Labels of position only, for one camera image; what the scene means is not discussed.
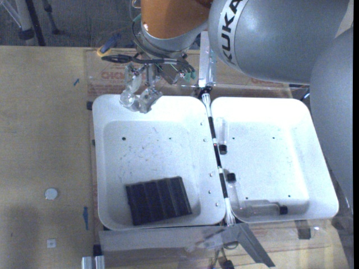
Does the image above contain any clear bottle with black cap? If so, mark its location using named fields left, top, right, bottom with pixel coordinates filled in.
left=217, top=117, right=228, bottom=155
left=240, top=201, right=289, bottom=217
left=225, top=173, right=246, bottom=210

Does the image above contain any grey round disc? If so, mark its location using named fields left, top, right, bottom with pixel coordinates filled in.
left=44, top=188, right=59, bottom=201

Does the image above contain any white plastic tray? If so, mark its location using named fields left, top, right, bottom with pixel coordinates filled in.
left=210, top=96, right=340, bottom=224
left=91, top=94, right=227, bottom=231

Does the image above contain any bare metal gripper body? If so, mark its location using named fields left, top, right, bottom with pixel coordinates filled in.
left=134, top=52, right=195, bottom=85

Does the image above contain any thin black and white rod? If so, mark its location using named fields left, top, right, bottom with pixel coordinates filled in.
left=201, top=93, right=236, bottom=227

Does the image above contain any brown cardboard board red print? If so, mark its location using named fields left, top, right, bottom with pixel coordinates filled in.
left=85, top=48, right=348, bottom=269

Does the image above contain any black ribbed rectangular pad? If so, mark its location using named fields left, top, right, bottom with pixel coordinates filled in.
left=125, top=175, right=194, bottom=226

